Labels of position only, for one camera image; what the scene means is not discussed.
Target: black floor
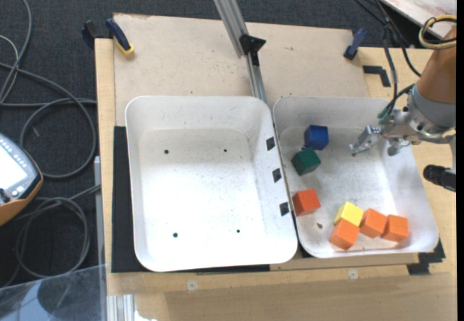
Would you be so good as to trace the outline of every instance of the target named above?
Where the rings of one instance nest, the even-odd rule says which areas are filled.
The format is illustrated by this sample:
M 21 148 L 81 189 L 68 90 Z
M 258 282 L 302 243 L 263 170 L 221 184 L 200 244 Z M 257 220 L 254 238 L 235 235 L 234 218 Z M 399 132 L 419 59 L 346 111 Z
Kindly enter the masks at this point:
M 84 44 L 80 29 L 93 20 L 97 32 L 106 36 L 104 21 L 113 12 L 158 14 L 180 17 L 218 19 L 212 0 L 27 0 L 33 15 L 30 43 L 20 67 L 53 80 L 74 96 L 95 99 L 94 56 Z M 356 32 L 364 28 L 368 36 L 363 46 L 381 46 L 381 14 L 375 5 L 363 1 L 366 12 L 354 0 L 239 0 L 244 19 L 325 28 L 343 28 Z M 406 40 L 414 42 L 415 28 L 405 24 Z M 0 0 L 0 36 L 13 41 L 18 48 L 25 42 L 28 15 L 20 0 Z M 12 47 L 0 39 L 0 62 L 13 64 Z M 0 69 L 3 85 L 8 70 Z M 36 80 L 19 75 L 4 103 L 50 102 L 62 98 Z M 96 126 L 95 105 L 86 106 Z M 22 128 L 34 109 L 0 107 L 0 133 L 20 141 Z M 53 107 L 40 114 L 25 134 L 24 147 L 48 174 L 65 174 L 79 168 L 93 152 L 92 133 L 86 118 L 76 106 Z M 47 178 L 39 196 L 69 197 L 94 185 L 93 163 L 71 178 Z M 98 262 L 96 250 L 96 217 L 93 196 L 76 200 L 88 223 L 91 242 L 81 267 Z M 33 211 L 35 201 L 29 208 Z M 0 227 L 0 285 L 6 283 L 17 268 L 17 236 L 26 219 L 16 219 Z M 80 258 L 83 225 L 74 213 L 63 207 L 51 209 L 31 223 L 22 258 L 32 270 L 56 275 L 71 268 Z M 35 276 L 20 269 L 11 283 L 23 283 Z

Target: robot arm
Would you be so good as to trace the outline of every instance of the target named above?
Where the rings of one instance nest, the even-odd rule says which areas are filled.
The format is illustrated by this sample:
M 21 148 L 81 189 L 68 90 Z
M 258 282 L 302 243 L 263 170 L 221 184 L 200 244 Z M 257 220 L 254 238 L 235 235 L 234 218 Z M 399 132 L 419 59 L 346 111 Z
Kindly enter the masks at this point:
M 455 42 L 456 35 L 457 28 L 454 27 L 444 42 Z M 378 125 L 367 125 L 357 142 L 349 147 L 355 156 L 370 149 L 383 137 L 390 143 L 388 153 L 393 156 L 402 147 L 422 141 L 448 143 L 453 156 L 452 168 L 429 165 L 423 176 L 432 183 L 456 191 L 456 134 L 444 135 L 455 128 L 456 45 L 447 43 L 431 55 L 420 79 L 409 91 L 407 106 L 403 110 L 384 110 L 379 114 Z

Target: yellow and black clamp handle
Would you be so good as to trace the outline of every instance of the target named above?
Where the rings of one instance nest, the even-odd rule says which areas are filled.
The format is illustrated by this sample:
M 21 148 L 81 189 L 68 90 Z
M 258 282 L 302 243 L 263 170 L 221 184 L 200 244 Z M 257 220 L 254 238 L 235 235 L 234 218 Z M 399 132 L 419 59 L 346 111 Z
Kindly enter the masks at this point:
M 106 26 L 109 30 L 110 36 L 116 39 L 116 46 L 119 48 L 119 50 L 125 56 L 130 56 L 133 53 L 134 48 L 133 45 L 129 42 L 129 40 L 126 38 L 121 27 L 112 18 L 109 18 L 106 21 Z M 91 20 L 88 20 L 84 23 L 84 26 L 81 29 L 81 33 L 84 42 L 92 50 L 94 50 L 95 47 L 95 39 L 104 37 L 96 35 L 95 25 Z

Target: cube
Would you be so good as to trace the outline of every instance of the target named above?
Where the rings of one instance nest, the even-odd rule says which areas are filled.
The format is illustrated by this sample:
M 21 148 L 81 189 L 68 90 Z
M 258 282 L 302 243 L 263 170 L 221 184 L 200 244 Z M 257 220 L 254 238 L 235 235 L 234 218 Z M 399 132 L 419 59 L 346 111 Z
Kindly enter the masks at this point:
M 409 236 L 409 227 L 406 217 L 389 215 L 386 220 L 385 230 L 381 237 L 385 240 L 400 242 Z
M 323 150 L 328 145 L 328 129 L 320 125 L 310 125 L 304 131 L 304 147 Z
M 370 238 L 379 237 L 385 231 L 386 215 L 367 209 L 361 219 L 360 232 Z
M 340 222 L 341 219 L 344 219 L 359 227 L 363 215 L 364 210 L 347 201 L 341 207 L 339 207 L 333 223 L 336 225 L 338 222 Z
M 316 170 L 320 164 L 320 159 L 312 147 L 303 149 L 291 160 L 298 175 L 305 175 Z
M 318 194 L 315 189 L 299 191 L 293 195 L 292 200 L 297 217 L 312 214 L 320 208 Z
M 355 244 L 359 232 L 360 228 L 358 226 L 341 219 L 333 228 L 331 237 L 328 240 L 333 245 L 348 250 Z

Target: transparent plastic sheet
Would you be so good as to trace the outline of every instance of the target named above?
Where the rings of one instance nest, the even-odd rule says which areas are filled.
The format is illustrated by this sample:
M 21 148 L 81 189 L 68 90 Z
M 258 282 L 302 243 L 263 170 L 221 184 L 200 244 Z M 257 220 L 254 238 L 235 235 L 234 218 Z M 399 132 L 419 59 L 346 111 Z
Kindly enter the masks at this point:
M 0 321 L 105 319 L 104 265 L 0 289 Z

